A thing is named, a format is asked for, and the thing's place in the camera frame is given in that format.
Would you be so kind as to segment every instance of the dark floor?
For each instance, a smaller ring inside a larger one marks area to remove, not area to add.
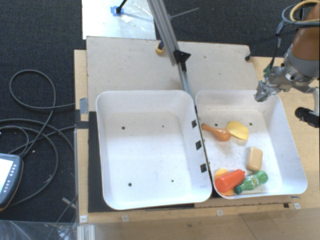
[[[170,15],[200,7],[196,12],[172,20],[178,40],[245,44],[254,56],[269,57],[282,10],[300,0],[164,1]],[[293,29],[284,31],[279,56],[288,48],[294,34]],[[56,88],[56,104],[74,102],[75,49],[85,49],[81,0],[0,0],[0,128],[15,125],[40,129],[35,124],[3,120],[24,118],[45,122],[50,114],[50,109],[27,109],[13,100],[9,82],[18,71],[33,69],[47,74]],[[16,96],[29,105],[52,106],[50,85],[37,74],[19,75],[12,87]],[[73,106],[55,109],[49,123],[58,129],[73,126]],[[66,135],[73,142],[73,130],[66,131]],[[0,153],[9,153],[22,145],[24,138],[19,130],[2,130]],[[51,139],[59,155],[54,179],[34,198],[1,212],[0,220],[54,222],[67,207],[62,198],[75,197],[72,149],[61,136]],[[47,142],[39,141],[24,162],[21,184],[12,203],[36,192],[50,179],[56,162],[54,149]],[[73,216],[74,210],[70,209],[61,221],[69,222]]]

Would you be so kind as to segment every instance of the green bottle cap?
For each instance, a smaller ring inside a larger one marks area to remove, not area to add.
[[[241,189],[241,187],[240,186],[236,186],[235,188],[234,188],[234,192],[236,193],[236,194],[241,194],[242,193],[242,189]]]

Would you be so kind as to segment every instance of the orange toy bottle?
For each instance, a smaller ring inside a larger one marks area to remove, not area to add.
[[[243,170],[234,170],[215,179],[214,184],[220,193],[225,193],[239,185],[245,179]]]

